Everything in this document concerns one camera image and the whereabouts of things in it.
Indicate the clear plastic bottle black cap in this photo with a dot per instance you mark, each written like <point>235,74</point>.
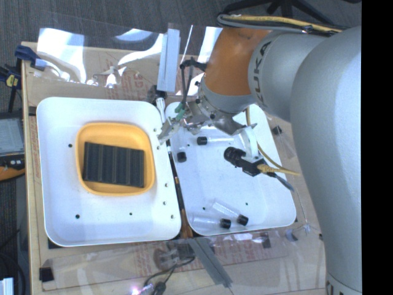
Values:
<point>225,223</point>
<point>202,140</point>
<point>181,156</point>
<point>242,220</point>

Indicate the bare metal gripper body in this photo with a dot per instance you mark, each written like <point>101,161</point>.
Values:
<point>212,120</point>

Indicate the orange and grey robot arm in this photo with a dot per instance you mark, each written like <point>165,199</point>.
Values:
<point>325,109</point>

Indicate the black ribbed rectangular insert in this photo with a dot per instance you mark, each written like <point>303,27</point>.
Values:
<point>113,164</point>

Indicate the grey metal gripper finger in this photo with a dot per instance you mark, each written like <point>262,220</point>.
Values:
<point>165,131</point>
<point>178,124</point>

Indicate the brown cardboard board red print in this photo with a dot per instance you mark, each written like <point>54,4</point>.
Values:
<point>101,266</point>

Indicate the black cylinder on white bracket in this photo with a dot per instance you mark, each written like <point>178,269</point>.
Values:
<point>238,158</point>

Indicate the white plastic tray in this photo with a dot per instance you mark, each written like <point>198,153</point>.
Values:
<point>221,189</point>
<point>61,171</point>

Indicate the orange bowl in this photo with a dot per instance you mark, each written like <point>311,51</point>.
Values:
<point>92,134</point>

